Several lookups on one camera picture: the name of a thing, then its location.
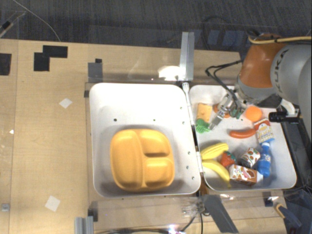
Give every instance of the orange fruit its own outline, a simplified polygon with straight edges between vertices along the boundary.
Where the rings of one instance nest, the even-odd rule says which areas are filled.
[[[262,117],[262,111],[258,107],[250,106],[249,108],[247,108],[245,116],[248,120],[251,120],[252,122],[257,122]]]

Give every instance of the red sausage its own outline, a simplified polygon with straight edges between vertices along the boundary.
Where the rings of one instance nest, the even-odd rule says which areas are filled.
[[[255,134],[255,129],[251,128],[246,131],[230,131],[230,136],[233,138],[248,138]]]

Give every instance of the yellow plate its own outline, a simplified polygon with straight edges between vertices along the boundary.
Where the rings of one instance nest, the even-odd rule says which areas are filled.
[[[167,137],[151,129],[128,129],[111,141],[110,159],[115,183],[130,192],[169,186],[175,177],[172,148]]]

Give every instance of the gray carpet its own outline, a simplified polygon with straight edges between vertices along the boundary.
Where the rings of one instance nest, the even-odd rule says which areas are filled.
[[[68,42],[179,48],[181,32],[195,31],[196,49],[243,52],[247,29],[283,36],[305,35],[311,29],[312,0],[17,1]],[[23,10],[11,0],[0,0],[0,23]],[[4,38],[57,40],[29,12]]]

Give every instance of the metal bracket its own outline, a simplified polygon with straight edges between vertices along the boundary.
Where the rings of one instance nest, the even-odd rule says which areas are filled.
[[[88,63],[88,82],[97,83],[103,81],[103,64],[102,62]]]
[[[203,163],[201,161],[201,155],[200,152],[196,152],[196,157],[197,157],[197,163],[198,163],[198,167],[199,167],[199,172],[203,173],[204,169],[203,169]]]
[[[93,217],[75,218],[75,234],[94,234]]]
[[[26,11],[16,11],[10,18],[0,25],[0,38],[2,38],[18,22],[19,18],[26,15]]]
[[[295,109],[293,104],[285,99],[282,99],[281,106],[283,106],[287,110],[287,117],[297,117],[299,110]]]
[[[205,206],[205,213],[210,213],[221,233],[238,233],[218,195],[204,195],[201,199]]]
[[[193,80],[194,79],[194,47],[195,36],[194,32],[183,32],[181,42],[180,55],[180,75],[178,80]]]

